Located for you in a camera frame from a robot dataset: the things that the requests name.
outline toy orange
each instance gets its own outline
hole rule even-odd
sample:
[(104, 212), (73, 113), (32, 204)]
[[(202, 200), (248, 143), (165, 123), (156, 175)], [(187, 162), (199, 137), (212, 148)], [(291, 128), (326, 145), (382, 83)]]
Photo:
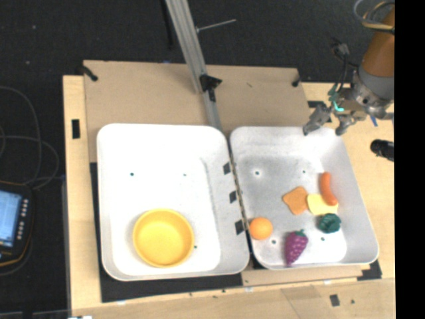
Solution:
[(256, 217), (251, 221), (250, 234), (256, 240), (267, 239), (273, 233), (273, 224), (265, 217)]

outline yellow plate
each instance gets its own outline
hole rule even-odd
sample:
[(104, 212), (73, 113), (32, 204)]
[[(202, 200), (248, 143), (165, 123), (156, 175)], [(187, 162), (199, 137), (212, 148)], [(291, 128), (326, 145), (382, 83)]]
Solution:
[(135, 223), (133, 244), (148, 264), (166, 268), (186, 261), (195, 239), (191, 224), (180, 213), (170, 209), (154, 209), (144, 213)]

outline black clamp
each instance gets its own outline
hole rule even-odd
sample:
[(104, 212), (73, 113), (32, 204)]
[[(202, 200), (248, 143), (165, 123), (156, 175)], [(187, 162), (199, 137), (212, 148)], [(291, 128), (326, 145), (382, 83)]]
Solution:
[(215, 98), (215, 93), (214, 93), (214, 89), (220, 85), (220, 83), (222, 82), (221, 79), (218, 78), (214, 78), (211, 76), (208, 76), (207, 74), (203, 74), (201, 77), (199, 77), (199, 80), (201, 81), (201, 86), (202, 86), (202, 91), (206, 92), (208, 91), (208, 95), (210, 97), (210, 101), (211, 102), (215, 102), (216, 98)]

